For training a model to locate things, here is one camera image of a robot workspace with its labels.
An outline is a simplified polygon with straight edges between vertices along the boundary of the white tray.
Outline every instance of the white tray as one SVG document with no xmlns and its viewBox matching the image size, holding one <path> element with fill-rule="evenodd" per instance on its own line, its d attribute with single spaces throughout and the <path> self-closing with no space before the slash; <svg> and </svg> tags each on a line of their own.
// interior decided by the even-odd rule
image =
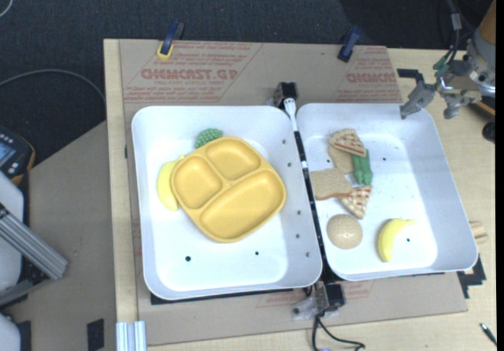
<svg viewBox="0 0 504 351">
<path fill-rule="evenodd" d="M 308 104 L 299 109 L 297 121 L 311 172 L 333 167 L 328 139 L 338 130 L 354 128 L 369 149 L 374 177 L 365 217 L 359 220 L 359 246 L 343 250 L 331 244 L 328 220 L 348 212 L 334 198 L 316 201 L 328 264 L 338 276 L 377 279 L 465 270 L 476 263 L 473 234 L 426 111 L 402 120 L 397 104 Z M 392 260 L 384 263 L 376 240 L 390 218 L 415 223 L 396 237 Z"/>
<path fill-rule="evenodd" d="M 156 191 L 160 167 L 194 150 L 209 127 L 240 137 L 276 169 L 284 207 L 234 243 L 207 238 L 185 212 L 169 211 Z M 143 273 L 156 296 L 182 300 L 306 287 L 322 261 L 291 123 L 271 106 L 149 106 L 132 121 L 142 229 Z"/>
</svg>

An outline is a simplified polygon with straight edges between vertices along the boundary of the wooden table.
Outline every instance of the wooden table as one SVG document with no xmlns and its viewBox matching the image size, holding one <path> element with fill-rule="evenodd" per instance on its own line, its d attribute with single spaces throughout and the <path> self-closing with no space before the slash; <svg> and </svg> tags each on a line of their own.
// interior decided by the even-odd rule
<svg viewBox="0 0 504 351">
<path fill-rule="evenodd" d="M 441 50 L 389 50 L 392 65 L 415 68 L 427 82 L 432 65 L 444 54 Z M 107 124 L 109 137 L 110 183 L 113 219 L 113 252 L 118 322 L 139 319 L 136 303 L 135 268 L 130 221 L 128 170 L 124 159 L 124 114 L 120 81 L 119 41 L 104 42 Z M 413 89 L 412 79 L 399 79 L 404 98 Z M 480 323 L 485 322 L 497 332 L 496 261 L 495 261 L 495 145 L 483 139 L 481 131 L 487 118 L 474 109 L 463 108 L 451 120 L 443 119 L 444 101 L 436 97 L 427 108 L 432 115 L 448 163 L 454 176 L 465 211 L 470 220 L 480 221 L 488 233 L 480 243 L 480 258 L 487 280 L 481 286 L 471 286 L 468 312 L 445 316 L 428 316 L 407 320 L 363 323 L 335 327 L 335 335 L 357 339 L 367 350 L 492 350 L 492 342 L 484 335 Z M 242 336 L 204 342 L 149 347 L 162 350 L 265 350 L 280 351 L 311 349 L 310 330 L 286 331 L 275 334 Z M 322 331 L 317 346 L 333 350 L 348 349 L 335 343 Z"/>
</svg>

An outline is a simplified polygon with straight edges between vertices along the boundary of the toy bread slice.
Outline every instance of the toy bread slice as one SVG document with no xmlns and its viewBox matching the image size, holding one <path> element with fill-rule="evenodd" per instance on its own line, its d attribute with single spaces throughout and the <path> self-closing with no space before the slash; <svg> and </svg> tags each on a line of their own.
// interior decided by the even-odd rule
<svg viewBox="0 0 504 351">
<path fill-rule="evenodd" d="M 347 196 L 352 192 L 352 185 L 345 174 L 338 168 L 324 169 L 310 173 L 313 195 L 317 200 Z"/>
<path fill-rule="evenodd" d="M 371 186 L 355 187 L 349 196 L 341 197 L 339 201 L 357 218 L 364 218 L 368 205 Z"/>
<path fill-rule="evenodd" d="M 365 147 L 353 128 L 344 128 L 334 133 L 329 139 L 329 144 L 334 146 L 337 150 L 347 151 L 359 157 L 365 157 Z"/>
<path fill-rule="evenodd" d="M 344 174 L 352 173 L 354 171 L 354 161 L 352 154 L 347 151 L 337 150 L 333 146 L 328 147 L 329 157 L 332 163 L 341 170 Z"/>
</svg>

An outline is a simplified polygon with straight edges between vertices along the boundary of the toy banana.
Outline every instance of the toy banana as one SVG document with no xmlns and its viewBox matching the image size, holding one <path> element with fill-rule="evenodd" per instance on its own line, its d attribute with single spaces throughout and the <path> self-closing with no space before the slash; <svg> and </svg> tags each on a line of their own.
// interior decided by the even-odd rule
<svg viewBox="0 0 504 351">
<path fill-rule="evenodd" d="M 161 199 L 163 205 L 166 208 L 176 211 L 179 209 L 179 203 L 176 200 L 175 194 L 172 191 L 172 185 L 170 184 L 170 176 L 172 175 L 173 169 L 178 161 L 184 158 L 181 155 L 178 159 L 174 161 L 166 162 L 161 166 L 159 175 L 157 175 L 157 195 Z"/>
<path fill-rule="evenodd" d="M 395 236 L 406 226 L 414 223 L 414 220 L 402 220 L 394 218 L 385 223 L 378 235 L 378 254 L 382 261 L 390 261 L 394 247 Z"/>
</svg>

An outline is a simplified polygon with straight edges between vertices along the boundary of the round beige toy food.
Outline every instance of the round beige toy food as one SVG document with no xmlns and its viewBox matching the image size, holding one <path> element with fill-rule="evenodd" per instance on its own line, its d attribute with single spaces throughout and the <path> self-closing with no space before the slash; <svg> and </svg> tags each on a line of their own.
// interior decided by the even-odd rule
<svg viewBox="0 0 504 351">
<path fill-rule="evenodd" d="M 357 218 L 338 214 L 328 222 L 328 237 L 340 249 L 352 249 L 362 240 L 362 228 Z"/>
</svg>

